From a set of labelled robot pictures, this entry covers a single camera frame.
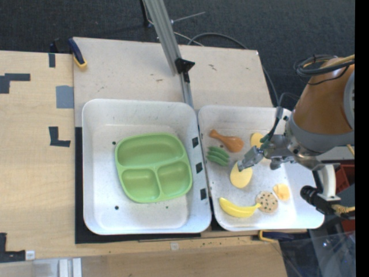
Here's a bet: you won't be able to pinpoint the beige chocolate chip biscuit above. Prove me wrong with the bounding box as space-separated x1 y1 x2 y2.
255 190 279 214

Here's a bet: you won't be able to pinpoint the yellow round chip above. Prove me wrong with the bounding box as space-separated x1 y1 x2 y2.
229 162 254 189

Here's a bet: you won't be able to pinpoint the brown chicken drumstick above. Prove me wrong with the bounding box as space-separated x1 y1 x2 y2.
208 129 245 154

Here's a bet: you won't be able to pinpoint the pale wood board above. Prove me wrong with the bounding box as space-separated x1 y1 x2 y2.
72 36 308 244

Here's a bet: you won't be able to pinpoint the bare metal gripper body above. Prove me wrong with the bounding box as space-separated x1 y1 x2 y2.
262 133 323 171

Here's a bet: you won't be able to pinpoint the yellow banana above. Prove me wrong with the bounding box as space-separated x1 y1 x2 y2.
218 196 262 219

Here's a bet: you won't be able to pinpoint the green pea pods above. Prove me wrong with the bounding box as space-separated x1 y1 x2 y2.
206 145 231 167

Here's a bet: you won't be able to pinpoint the small yellow chip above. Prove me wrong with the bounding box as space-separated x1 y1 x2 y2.
249 132 265 150

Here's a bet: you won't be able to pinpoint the white plastic tray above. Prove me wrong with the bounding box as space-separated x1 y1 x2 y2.
197 104 326 233
81 98 213 236

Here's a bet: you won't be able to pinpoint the green divided plate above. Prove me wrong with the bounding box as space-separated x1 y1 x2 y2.
114 132 194 204

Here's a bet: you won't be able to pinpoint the orange yellow wavy chip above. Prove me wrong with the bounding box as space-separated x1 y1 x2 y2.
272 183 291 202

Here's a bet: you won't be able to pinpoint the black cylinder on white bracket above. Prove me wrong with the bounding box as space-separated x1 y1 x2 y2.
299 163 342 216

